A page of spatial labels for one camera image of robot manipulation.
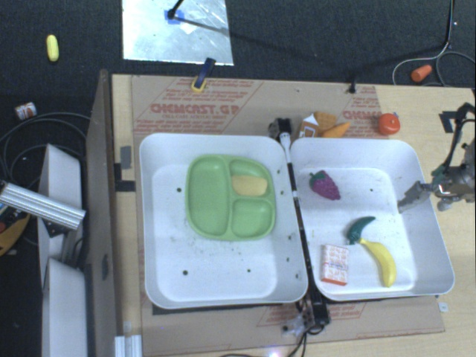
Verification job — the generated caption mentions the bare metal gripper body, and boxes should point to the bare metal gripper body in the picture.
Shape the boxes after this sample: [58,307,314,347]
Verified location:
[431,164,476,202]

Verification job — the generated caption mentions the white plastic tray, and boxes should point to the white plastic tray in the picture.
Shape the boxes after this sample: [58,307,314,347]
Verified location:
[289,137,456,302]
[138,132,309,309]

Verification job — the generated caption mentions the dark green toy pepper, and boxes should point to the dark green toy pepper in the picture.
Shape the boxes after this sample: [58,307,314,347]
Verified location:
[347,216,377,246]

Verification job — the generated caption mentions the yellow banana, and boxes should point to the yellow banana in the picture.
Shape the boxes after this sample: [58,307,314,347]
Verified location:
[358,237,398,289]

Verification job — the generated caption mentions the orange round toy tomato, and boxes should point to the orange round toy tomato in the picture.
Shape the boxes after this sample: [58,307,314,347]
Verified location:
[378,112,402,137]

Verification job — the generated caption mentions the purple toy grapes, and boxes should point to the purple toy grapes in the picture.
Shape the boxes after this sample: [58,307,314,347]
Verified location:
[309,170,342,202]

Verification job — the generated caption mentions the orange carrot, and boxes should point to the orange carrot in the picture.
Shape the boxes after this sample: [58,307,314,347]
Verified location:
[321,121,352,139]

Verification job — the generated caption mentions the orange and white packet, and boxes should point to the orange and white packet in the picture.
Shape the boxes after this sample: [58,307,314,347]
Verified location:
[320,244,350,286]

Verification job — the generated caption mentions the orange toy waffle biscuit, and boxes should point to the orange toy waffle biscuit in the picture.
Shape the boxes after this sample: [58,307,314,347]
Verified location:
[312,111,338,133]

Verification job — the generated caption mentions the orange cone-shaped toy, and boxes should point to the orange cone-shaped toy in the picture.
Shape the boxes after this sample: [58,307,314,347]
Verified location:
[410,64,434,83]

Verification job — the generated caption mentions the thin black and white rod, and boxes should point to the thin black and white rod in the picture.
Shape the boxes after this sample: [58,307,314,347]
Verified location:
[280,132,323,314]

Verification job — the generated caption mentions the orange and white toy carton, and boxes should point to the orange and white toy carton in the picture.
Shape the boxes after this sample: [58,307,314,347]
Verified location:
[298,114,321,140]

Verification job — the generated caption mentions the yellow oval toy bread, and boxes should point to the yellow oval toy bread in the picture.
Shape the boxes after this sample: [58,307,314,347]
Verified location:
[231,174,268,197]

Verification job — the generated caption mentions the green divided plate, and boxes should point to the green divided plate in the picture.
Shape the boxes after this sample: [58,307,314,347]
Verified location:
[184,154,277,242]

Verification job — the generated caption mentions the brown cardboard board red print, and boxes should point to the brown cardboard board red print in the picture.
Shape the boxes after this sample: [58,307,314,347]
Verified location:
[129,74,446,344]

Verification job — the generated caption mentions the yellow oblong toy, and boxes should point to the yellow oblong toy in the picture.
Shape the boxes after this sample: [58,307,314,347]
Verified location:
[45,34,60,62]

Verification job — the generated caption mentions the small orange and white can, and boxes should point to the small orange and white can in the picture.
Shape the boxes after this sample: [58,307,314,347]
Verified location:
[14,101,38,121]

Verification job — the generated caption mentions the black block with thin wires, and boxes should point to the black block with thin wires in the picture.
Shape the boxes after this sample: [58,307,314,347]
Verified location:
[281,298,332,337]
[268,117,294,139]

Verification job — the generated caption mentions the shiny metal base plate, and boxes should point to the shiny metal base plate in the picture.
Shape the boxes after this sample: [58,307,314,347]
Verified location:
[121,0,235,67]

